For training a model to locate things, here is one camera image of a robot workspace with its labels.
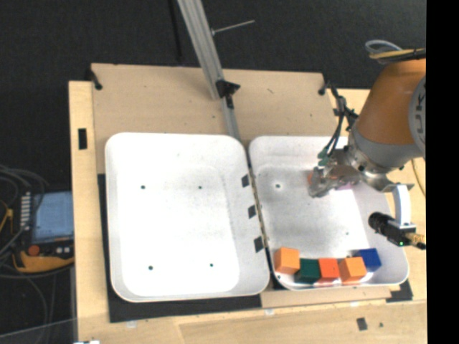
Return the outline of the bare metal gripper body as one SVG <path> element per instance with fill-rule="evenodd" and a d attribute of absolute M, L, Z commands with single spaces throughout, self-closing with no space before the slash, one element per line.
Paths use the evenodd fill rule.
<path fill-rule="evenodd" d="M 326 186 L 332 189 L 364 182 L 376 191 L 391 192 L 395 188 L 387 177 L 391 170 L 375 164 L 358 148 L 342 148 L 326 164 Z"/>

